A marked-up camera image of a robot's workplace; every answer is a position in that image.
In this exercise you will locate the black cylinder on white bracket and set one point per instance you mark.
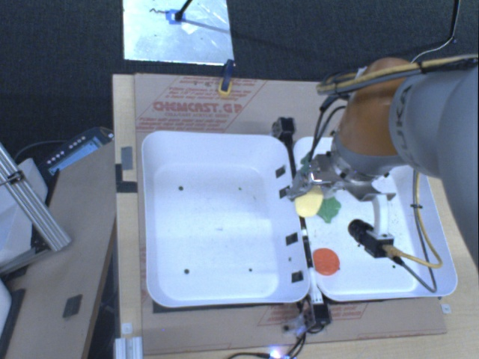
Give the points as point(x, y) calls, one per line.
point(368, 236)

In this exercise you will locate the green toy lettuce leaf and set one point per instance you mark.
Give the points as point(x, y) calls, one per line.
point(330, 209)

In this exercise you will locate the white plastic tray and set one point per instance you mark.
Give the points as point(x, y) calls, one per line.
point(217, 219)
point(366, 279)

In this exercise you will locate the thin black and white rod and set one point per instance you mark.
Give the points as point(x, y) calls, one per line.
point(307, 253)

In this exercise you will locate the yellow round toy slice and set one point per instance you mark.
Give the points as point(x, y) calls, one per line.
point(307, 203)

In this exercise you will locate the brown cardboard board, red print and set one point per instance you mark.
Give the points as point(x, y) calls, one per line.
point(194, 99)

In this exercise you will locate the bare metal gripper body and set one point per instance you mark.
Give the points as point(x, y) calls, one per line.
point(333, 172)

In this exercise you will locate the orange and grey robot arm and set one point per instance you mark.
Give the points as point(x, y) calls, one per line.
point(430, 125)

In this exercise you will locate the orange round toy slice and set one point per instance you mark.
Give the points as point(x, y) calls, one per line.
point(326, 261)

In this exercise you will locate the dull grey metal gripper finger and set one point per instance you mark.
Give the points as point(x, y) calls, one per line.
point(298, 189)

